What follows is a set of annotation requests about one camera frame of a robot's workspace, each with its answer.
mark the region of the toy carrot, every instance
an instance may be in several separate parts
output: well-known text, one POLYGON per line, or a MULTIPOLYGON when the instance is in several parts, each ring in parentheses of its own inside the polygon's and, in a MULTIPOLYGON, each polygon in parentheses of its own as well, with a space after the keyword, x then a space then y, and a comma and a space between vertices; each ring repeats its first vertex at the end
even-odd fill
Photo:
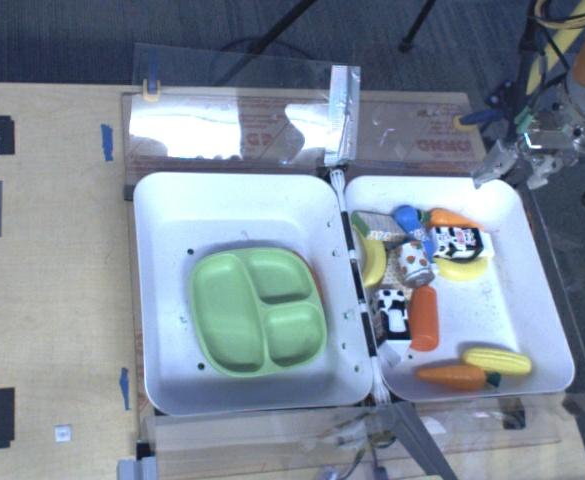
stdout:
POLYGON ((481 231, 485 231, 485 226, 482 224, 444 208, 434 208, 429 212, 419 210, 419 220, 427 229, 433 227, 455 226, 463 228, 479 228, 481 231))
POLYGON ((488 374, 478 366, 471 364, 422 368, 416 372, 416 376, 427 382, 435 382, 465 391, 481 389, 486 382, 489 382, 493 386, 498 386, 501 381, 500 374, 488 374))
POLYGON ((425 285, 412 290, 408 322, 412 333, 411 348, 429 352, 439 346, 439 308, 434 288, 425 285))

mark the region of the yellow corn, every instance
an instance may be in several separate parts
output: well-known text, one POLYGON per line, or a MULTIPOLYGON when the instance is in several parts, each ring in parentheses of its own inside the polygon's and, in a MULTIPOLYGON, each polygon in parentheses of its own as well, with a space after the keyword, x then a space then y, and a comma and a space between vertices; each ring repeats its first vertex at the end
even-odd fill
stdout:
POLYGON ((532 362, 527 356, 497 348, 469 348, 463 352, 462 361, 478 366, 485 372, 498 372, 501 375, 527 375, 532 371, 532 362))

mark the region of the wooden table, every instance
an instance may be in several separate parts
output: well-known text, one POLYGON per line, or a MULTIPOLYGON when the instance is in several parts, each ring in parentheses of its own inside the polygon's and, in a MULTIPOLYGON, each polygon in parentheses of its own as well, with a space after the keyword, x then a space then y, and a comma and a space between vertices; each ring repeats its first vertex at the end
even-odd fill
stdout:
MULTIPOLYGON (((135 455, 131 203, 123 199, 121 139, 121 96, 131 90, 0 84, 0 115, 16 124, 16 154, 0 155, 0 388, 16 394, 15 439, 0 449, 0 478, 115 478, 117 462, 135 455), (102 125, 112 129, 111 161, 102 125), (122 368, 129 371, 130 410, 122 368), (70 441, 56 442, 60 425, 71 425, 70 441)), ((553 421, 559 442, 448 460, 461 478, 585 479, 575 421, 553 421)), ((388 466, 403 478, 423 474, 411 459, 388 466)), ((356 475, 365 478, 363 469, 356 475)))

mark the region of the toy food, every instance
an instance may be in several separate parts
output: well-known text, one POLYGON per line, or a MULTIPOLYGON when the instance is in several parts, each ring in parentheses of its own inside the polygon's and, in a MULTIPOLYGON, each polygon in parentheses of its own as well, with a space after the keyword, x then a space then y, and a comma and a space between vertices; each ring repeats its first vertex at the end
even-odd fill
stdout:
POLYGON ((499 372, 501 375, 527 375, 532 371, 530 358, 491 347, 472 347, 463 352, 464 364, 478 366, 486 372, 499 372))
POLYGON ((383 335, 388 340, 410 340, 410 326, 405 302, 406 297, 401 290, 384 288, 374 293, 372 314, 377 337, 383 335))
POLYGON ((407 233, 409 241, 423 243, 428 260, 432 261, 434 244, 430 240, 425 228, 421 225, 416 208, 407 204, 400 206, 394 211, 392 218, 407 233))
POLYGON ((411 348, 429 352, 439 346, 439 310, 434 288, 420 286, 412 291, 408 322, 412 334, 411 348))
POLYGON ((365 238, 358 228, 354 228, 356 231, 356 237, 360 239, 361 245, 363 245, 363 287, 371 288, 379 284, 385 269, 388 264, 387 254, 385 252, 385 246, 381 240, 368 240, 365 238))
POLYGON ((488 261, 487 258, 478 258, 461 263, 443 258, 434 258, 434 263, 438 267, 436 275, 451 281, 471 281, 480 277, 487 270, 488 261))
POLYGON ((464 391, 481 389, 486 382, 498 386, 501 380, 498 373, 488 375, 478 366, 471 364, 422 368, 417 370, 416 376, 427 382, 434 382, 464 391))
POLYGON ((368 240, 401 243, 407 234, 392 217, 382 213, 353 212, 352 225, 368 240))
POLYGON ((479 228, 436 226, 430 229, 429 235, 435 258, 470 261, 494 256, 490 235, 479 228))
POLYGON ((426 229, 434 226, 460 226, 464 228, 479 228, 481 231, 485 231, 485 226, 482 224, 444 208, 434 208, 429 212, 419 211, 419 220, 426 229))
POLYGON ((396 259, 401 283, 416 288, 434 280, 432 265, 428 261, 423 242, 406 242, 396 248, 396 259))

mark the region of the clear plastic panel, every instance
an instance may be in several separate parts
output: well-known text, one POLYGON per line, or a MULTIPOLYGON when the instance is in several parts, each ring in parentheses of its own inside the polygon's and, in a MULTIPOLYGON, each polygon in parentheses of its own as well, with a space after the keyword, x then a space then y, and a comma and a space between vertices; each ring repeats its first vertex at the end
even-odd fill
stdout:
POLYGON ((156 171, 300 172, 356 150, 360 70, 137 45, 124 97, 126 183, 156 171))
MULTIPOLYGON (((574 422, 556 397, 518 401, 521 410, 497 399, 422 404, 416 415, 458 478, 585 478, 574 422)), ((409 429, 376 407, 160 416, 147 418, 144 428, 159 475, 184 480, 384 478, 383 469, 389 478, 425 474, 397 435, 409 429)))
POLYGON ((459 124, 471 111, 465 93, 363 91, 349 176, 469 176, 486 155, 478 128, 459 124))

